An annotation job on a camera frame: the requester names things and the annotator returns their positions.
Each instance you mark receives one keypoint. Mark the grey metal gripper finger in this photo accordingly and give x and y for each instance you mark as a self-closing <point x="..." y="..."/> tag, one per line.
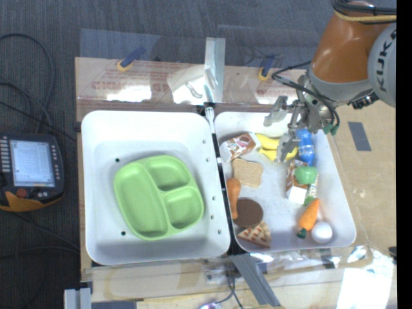
<point x="275" y="113"/>
<point x="286" y="146"/>

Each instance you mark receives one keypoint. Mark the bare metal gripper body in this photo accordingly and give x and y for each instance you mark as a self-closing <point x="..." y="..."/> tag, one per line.
<point x="313" y="116"/>

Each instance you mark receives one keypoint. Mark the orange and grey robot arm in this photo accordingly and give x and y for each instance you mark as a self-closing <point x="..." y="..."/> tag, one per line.
<point x="344" y="50"/>

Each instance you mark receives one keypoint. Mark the yellow banana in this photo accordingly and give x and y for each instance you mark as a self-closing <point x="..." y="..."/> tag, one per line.
<point x="268" y="142"/>

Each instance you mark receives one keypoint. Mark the blue plastic bottle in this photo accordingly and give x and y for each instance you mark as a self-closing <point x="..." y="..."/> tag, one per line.
<point x="305" y="146"/>

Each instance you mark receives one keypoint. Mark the green apple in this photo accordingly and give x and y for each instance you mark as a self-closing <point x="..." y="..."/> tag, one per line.
<point x="305" y="174"/>

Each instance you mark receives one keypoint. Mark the white plastic tray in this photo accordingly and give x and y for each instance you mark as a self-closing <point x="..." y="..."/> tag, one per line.
<point x="277" y="188"/>
<point x="106" y="130"/>

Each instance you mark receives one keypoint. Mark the brown and white carton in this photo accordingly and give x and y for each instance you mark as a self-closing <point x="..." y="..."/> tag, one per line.
<point x="239" y="146"/>

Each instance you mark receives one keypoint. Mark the tan bread slice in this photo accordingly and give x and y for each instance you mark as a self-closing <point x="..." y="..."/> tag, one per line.
<point x="247" y="172"/>

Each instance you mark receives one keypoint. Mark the orange and white carton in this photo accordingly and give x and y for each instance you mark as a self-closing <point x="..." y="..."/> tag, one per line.
<point x="295" y="193"/>

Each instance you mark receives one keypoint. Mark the green and white packet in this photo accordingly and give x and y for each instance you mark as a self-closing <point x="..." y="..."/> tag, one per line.
<point x="312" y="192"/>

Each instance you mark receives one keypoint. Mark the thin black and white rod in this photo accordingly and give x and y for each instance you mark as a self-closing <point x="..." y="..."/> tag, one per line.
<point x="219" y="154"/>

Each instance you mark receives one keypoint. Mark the orange chicken drumstick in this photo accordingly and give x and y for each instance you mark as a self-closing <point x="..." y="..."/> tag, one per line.
<point x="233" y="192"/>

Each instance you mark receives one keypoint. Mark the orange carrot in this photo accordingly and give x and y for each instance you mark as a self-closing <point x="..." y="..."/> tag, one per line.
<point x="309" y="217"/>

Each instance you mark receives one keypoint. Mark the brown round biscuit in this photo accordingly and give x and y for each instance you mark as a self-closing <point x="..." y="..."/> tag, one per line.
<point x="249" y="212"/>

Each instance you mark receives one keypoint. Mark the brown cardboard board red print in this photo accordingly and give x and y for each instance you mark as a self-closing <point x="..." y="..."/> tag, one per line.
<point x="370" y="172"/>

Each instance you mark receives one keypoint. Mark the pizza slice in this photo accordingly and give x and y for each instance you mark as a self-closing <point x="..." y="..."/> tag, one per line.
<point x="257" y="233"/>

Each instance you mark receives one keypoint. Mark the white egg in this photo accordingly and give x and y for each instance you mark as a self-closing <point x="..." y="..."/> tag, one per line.
<point x="322" y="232"/>

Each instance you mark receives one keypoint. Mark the green divided plate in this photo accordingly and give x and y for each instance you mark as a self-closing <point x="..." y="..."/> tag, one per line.
<point x="141" y="195"/>

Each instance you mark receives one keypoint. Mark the black cylinder on white bracket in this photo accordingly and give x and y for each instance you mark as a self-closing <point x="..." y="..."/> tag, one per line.
<point x="363" y="100"/>

